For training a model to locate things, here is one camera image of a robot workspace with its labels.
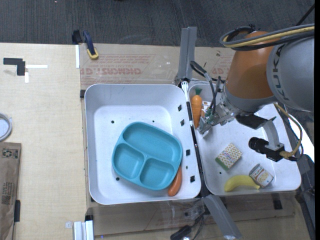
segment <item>blue divided plate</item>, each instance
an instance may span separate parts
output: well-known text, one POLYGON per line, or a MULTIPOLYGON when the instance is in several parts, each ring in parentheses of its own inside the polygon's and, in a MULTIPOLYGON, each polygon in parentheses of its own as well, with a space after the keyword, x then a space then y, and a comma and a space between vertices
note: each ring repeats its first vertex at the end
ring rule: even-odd
POLYGON ((182 160, 176 137, 144 122, 129 124, 112 153, 112 167, 122 178, 150 190, 163 190, 174 180, 182 160))

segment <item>can label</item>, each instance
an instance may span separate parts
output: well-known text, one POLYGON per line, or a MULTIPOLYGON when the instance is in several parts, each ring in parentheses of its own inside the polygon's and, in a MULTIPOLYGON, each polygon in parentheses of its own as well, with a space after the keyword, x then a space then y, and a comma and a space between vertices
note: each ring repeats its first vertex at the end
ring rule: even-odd
POLYGON ((268 186, 274 179, 274 177, 259 163, 253 167, 249 173, 249 176, 262 188, 268 186))

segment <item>brown paper bag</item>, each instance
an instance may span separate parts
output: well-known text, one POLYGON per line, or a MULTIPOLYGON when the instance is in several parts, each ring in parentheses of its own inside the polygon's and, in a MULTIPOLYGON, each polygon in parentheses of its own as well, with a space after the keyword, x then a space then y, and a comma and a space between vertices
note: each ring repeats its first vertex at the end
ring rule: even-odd
POLYGON ((0 240, 12 240, 21 144, 0 142, 0 240))

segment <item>yellow banana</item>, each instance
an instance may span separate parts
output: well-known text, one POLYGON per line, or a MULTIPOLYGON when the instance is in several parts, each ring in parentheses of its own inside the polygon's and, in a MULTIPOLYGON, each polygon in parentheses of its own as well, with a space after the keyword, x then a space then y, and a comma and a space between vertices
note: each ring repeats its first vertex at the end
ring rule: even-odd
POLYGON ((229 178, 224 184, 224 191, 230 192, 239 186, 250 186, 254 187, 257 190, 260 188, 254 180, 248 175, 235 175, 229 178))

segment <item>carrot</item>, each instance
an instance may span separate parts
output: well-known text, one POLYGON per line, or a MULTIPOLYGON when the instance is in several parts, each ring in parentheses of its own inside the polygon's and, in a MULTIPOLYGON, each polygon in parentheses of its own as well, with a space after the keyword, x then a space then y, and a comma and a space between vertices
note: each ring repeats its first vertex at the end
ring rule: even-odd
POLYGON ((191 110, 194 127, 198 128, 200 116, 201 116, 201 108, 202 108, 202 98, 200 96, 202 89, 195 88, 195 95, 191 99, 191 110))
POLYGON ((181 165, 179 166, 178 168, 178 171, 176 172, 176 175, 168 189, 168 195, 169 197, 173 197, 175 196, 180 187, 181 187, 181 183, 182 183, 182 168, 181 168, 181 165))

